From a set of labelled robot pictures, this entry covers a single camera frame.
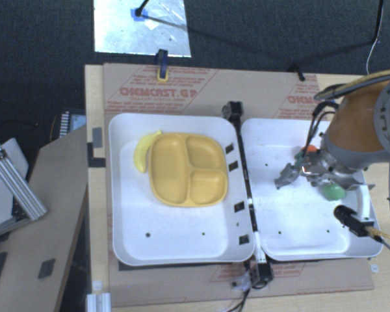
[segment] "wooden board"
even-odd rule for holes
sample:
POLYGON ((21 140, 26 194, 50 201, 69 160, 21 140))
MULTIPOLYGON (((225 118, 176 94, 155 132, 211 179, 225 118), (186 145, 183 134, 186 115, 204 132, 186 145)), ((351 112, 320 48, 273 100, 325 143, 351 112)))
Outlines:
POLYGON ((85 210, 86 129, 39 152, 29 186, 48 212, 0 243, 7 252, 0 277, 0 312, 59 311, 85 210), (39 279, 44 261, 52 274, 39 279))
MULTIPOLYGON (((131 70, 142 71, 138 66, 130 66, 131 70)), ((244 109, 249 110, 249 114, 259 114, 263 107, 271 109, 274 112, 275 118, 279 118, 279 110, 274 110, 272 108, 273 97, 276 96, 274 92, 272 93, 273 97, 266 97, 268 101, 261 105, 260 101, 257 101, 256 97, 252 97, 243 92, 242 85, 247 88, 250 82, 250 79, 259 79, 257 77, 258 72, 248 72, 248 71, 236 71, 232 73, 231 71, 223 71, 222 73, 222 88, 217 88, 214 91, 214 94, 208 95, 207 91, 202 88, 203 93, 189 105, 184 108, 184 114, 213 114, 216 115, 219 112, 220 107, 223 105, 223 100, 240 100, 242 99, 245 103, 244 109), (239 96, 229 98, 229 94, 237 94, 235 89, 239 89, 239 96)), ((292 82, 292 75, 286 75, 286 78, 289 79, 289 82, 292 82)), ((322 90, 326 86, 335 84, 335 83, 347 83, 349 81, 358 78, 357 75, 311 75, 311 82, 308 82, 308 85, 312 90, 314 90, 314 83, 317 83, 317 86, 322 90)), ((86 67, 86 96, 87 96, 87 115, 90 115, 95 119, 94 126, 88 126, 90 137, 90 132, 93 127, 102 127, 104 129, 105 122, 103 119, 104 108, 103 108, 103 96, 102 92, 102 83, 103 83, 103 66, 87 66, 86 67)), ((293 96, 299 96, 301 90, 301 84, 296 83, 298 93, 296 90, 291 90, 290 93, 293 96)), ((255 91, 256 95, 260 93, 260 90, 255 91)), ((292 105, 285 105, 289 110, 294 108, 292 105)), ((387 167, 386 164, 374 165, 366 173, 366 178, 369 183, 377 183, 377 187, 371 192, 372 200, 374 207, 377 212, 378 220, 380 222, 380 227, 390 233, 390 217, 388 203, 385 201, 387 197, 387 167)), ((91 235, 91 249, 92 253, 95 255, 95 258, 92 259, 92 280, 93 281, 102 281, 103 290, 94 290, 94 293, 109 292, 109 270, 107 267, 108 251, 107 246, 109 242, 107 241, 107 214, 103 213, 104 209, 107 210, 106 200, 102 199, 103 193, 107 190, 104 186, 105 182, 101 180, 103 177, 105 169, 104 168, 92 168, 89 170, 90 174, 90 183, 93 182, 97 186, 92 188, 97 192, 95 196, 90 196, 91 207, 94 208, 93 211, 90 210, 90 217, 92 218, 91 226, 92 228, 91 235)), ((353 311, 379 311, 381 309, 390 311, 390 252, 384 250, 378 257, 372 259, 369 263, 362 263, 363 267, 369 269, 370 265, 378 265, 380 271, 379 273, 373 274, 374 281, 374 290, 371 291, 355 291, 355 292, 340 292, 340 293, 318 293, 312 295, 295 295, 295 296, 280 296, 280 297, 266 297, 266 298, 253 298, 247 301, 247 304, 243 311, 261 311, 266 309, 266 311, 282 311, 282 312, 291 312, 291 311, 337 311, 337 310, 348 310, 353 309, 353 311)), ((192 303, 182 303, 182 304, 158 304, 158 305, 145 305, 145 306, 133 306, 133 307, 115 307, 112 310, 114 312, 151 312, 151 311, 187 311, 187 312, 199 312, 199 311, 226 311, 233 307, 238 300, 221 300, 221 301, 210 301, 210 302, 192 302, 192 303)))

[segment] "blue tape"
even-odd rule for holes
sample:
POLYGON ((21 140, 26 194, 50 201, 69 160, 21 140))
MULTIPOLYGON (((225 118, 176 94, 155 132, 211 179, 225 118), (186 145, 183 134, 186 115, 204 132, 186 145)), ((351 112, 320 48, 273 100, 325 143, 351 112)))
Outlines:
POLYGON ((143 8, 142 10, 142 15, 141 16, 136 16, 136 9, 137 8, 134 8, 134 9, 131 9, 130 10, 130 14, 131 14, 131 17, 136 21, 136 22, 142 22, 144 21, 144 17, 143 16, 146 16, 148 17, 149 14, 148 14, 148 11, 146 9, 143 8))

